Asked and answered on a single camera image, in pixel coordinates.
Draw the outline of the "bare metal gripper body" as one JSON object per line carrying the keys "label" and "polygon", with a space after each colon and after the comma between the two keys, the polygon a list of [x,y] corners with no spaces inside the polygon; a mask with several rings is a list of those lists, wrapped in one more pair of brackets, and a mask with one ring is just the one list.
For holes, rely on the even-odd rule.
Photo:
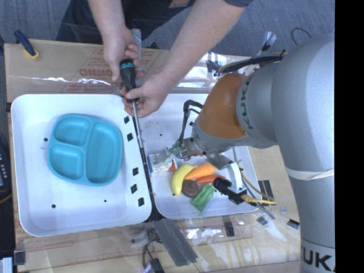
{"label": "bare metal gripper body", "polygon": [[185,138],[182,142],[181,147],[181,158],[184,160],[190,160],[195,156],[204,156],[204,151],[202,151],[197,145],[197,141],[194,138]]}

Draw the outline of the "person's right hand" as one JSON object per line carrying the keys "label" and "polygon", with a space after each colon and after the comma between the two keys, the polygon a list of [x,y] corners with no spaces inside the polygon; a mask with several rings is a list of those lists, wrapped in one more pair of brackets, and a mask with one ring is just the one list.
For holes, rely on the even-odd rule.
{"label": "person's right hand", "polygon": [[136,67],[141,66],[139,59],[140,47],[137,46],[131,30],[123,23],[107,26],[101,31],[104,60],[109,65],[112,76],[116,82],[120,77],[119,64],[124,59],[130,59]]}

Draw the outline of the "person's left hand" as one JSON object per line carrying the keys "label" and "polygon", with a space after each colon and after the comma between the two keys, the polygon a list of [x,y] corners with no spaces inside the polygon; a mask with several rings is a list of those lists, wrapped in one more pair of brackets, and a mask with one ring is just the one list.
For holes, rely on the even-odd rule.
{"label": "person's left hand", "polygon": [[173,76],[166,73],[153,73],[143,80],[142,86],[127,92],[126,88],[120,91],[125,111],[139,118],[149,116],[157,111],[165,101],[168,93],[176,84]]}

